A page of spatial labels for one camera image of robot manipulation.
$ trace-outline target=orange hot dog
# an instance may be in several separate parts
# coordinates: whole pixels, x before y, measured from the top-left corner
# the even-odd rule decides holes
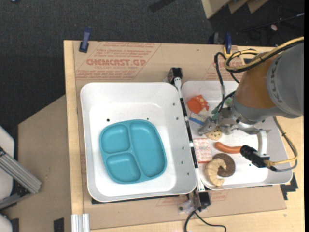
[[[235,147],[231,147],[231,146],[227,146],[224,145],[220,142],[216,142],[214,144],[215,148],[224,152],[224,153],[228,153],[228,154],[236,154],[236,153],[240,153],[240,148],[241,146],[235,146]]]

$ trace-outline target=cookie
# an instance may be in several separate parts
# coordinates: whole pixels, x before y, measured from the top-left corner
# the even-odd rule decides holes
[[[207,138],[211,140],[219,140],[222,137],[222,131],[220,130],[219,127],[216,127],[216,129],[214,129],[211,132],[206,133],[205,135]]]
[[[222,159],[226,163],[226,169],[219,168],[218,175],[221,177],[230,177],[234,174],[236,166],[234,160],[225,153],[217,154],[213,157],[213,159]]]

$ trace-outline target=wooden table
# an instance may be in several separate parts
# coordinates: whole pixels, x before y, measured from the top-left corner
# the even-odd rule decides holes
[[[171,58],[175,58],[172,54],[173,51],[179,51],[179,58],[184,58],[183,53],[194,54],[194,51],[203,53],[203,57],[213,59],[213,53],[220,49],[217,45],[174,45],[174,44],[161,44],[161,51],[170,51],[171,54],[167,54]],[[247,49],[247,47],[238,47],[239,50]],[[267,51],[269,48],[255,47],[259,51]],[[83,187],[82,187],[82,169],[81,169],[81,155],[79,145],[79,125],[77,116],[77,96],[76,96],[76,79],[75,79],[75,66],[74,66],[74,42],[64,42],[64,54],[65,54],[65,77],[66,77],[66,98],[67,98],[67,113],[68,113],[68,134],[69,134],[69,158],[70,158],[70,187],[71,187],[71,212],[72,214],[84,213],[83,202]],[[195,73],[189,73],[188,78],[192,80],[198,80],[198,77],[194,76]],[[149,77],[148,81],[157,81]],[[241,214],[224,217],[210,217],[207,222],[212,224],[223,224],[227,227],[229,232],[239,231],[251,231],[251,232],[300,232],[304,231],[304,153],[303,153],[303,117],[297,119],[285,119],[279,118],[284,130],[287,131],[290,139],[299,151],[298,167],[294,170],[295,177],[298,183],[298,189],[296,192],[288,193],[288,200],[286,201],[287,209],[260,212],[253,214]],[[92,230],[95,232],[120,232],[120,231],[167,231],[167,232],[180,232],[183,231],[184,221],[173,221],[163,223],[152,223],[145,225],[135,225],[118,228],[97,229]],[[223,229],[205,227],[200,220],[193,219],[189,222],[188,229],[193,232],[203,231],[223,231]]]

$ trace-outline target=black floor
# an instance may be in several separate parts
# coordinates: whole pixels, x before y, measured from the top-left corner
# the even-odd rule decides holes
[[[275,46],[304,35],[304,0],[270,0],[251,14],[224,7],[211,19],[201,0],[0,0],[0,125],[9,130],[65,94],[63,40],[206,44],[229,32],[233,44]]]

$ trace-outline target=blue plate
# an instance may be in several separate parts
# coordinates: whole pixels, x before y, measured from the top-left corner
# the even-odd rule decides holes
[[[107,173],[117,183],[151,180],[166,169],[160,135],[149,121],[135,119],[112,124],[101,132],[99,140]]]

